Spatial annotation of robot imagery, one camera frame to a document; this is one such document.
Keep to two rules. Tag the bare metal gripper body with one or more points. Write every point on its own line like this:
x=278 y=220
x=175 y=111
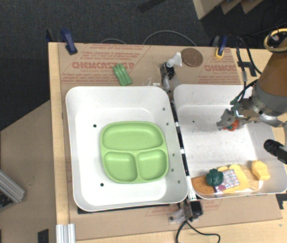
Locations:
x=250 y=111

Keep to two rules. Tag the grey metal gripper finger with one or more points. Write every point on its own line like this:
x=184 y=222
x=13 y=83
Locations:
x=240 y=123
x=224 y=120

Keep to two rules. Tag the orange carrot with green top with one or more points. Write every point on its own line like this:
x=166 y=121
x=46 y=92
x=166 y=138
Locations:
x=231 y=127

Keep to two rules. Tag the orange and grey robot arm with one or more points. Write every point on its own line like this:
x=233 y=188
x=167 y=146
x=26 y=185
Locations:
x=278 y=77

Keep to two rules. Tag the white plastic tray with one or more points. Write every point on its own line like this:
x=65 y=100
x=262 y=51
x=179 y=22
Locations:
x=87 y=156
x=209 y=145

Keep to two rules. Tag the thin black and white rod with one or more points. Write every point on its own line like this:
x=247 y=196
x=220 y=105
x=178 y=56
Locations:
x=181 y=145

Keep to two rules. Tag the yellow cheese chunk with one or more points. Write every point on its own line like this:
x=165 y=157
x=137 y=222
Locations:
x=260 y=169

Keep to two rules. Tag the yellow banana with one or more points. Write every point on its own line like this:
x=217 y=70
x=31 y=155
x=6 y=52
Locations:
x=241 y=177

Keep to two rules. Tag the white packet, red blue print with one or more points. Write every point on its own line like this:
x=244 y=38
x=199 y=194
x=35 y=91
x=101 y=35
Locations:
x=228 y=180

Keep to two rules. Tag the green broccoli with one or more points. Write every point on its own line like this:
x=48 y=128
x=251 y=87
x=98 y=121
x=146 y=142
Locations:
x=214 y=177

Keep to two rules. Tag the beige round cracker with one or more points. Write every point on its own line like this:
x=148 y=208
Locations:
x=253 y=181

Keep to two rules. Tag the orange waffle biscuit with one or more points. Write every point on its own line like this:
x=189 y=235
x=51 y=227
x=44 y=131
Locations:
x=199 y=186

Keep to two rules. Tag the brown round biscuit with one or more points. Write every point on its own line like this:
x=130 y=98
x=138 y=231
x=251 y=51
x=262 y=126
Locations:
x=192 y=57

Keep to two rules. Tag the green divided plate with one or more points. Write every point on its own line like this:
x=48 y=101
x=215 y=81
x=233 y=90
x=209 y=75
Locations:
x=133 y=151

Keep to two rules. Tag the brown cardboard board, red print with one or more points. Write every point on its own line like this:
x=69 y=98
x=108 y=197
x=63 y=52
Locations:
x=138 y=57

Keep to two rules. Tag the green asparagus bundle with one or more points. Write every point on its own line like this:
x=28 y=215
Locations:
x=122 y=75

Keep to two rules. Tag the black cylinder on white bracket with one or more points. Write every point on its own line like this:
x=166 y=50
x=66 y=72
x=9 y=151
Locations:
x=283 y=151

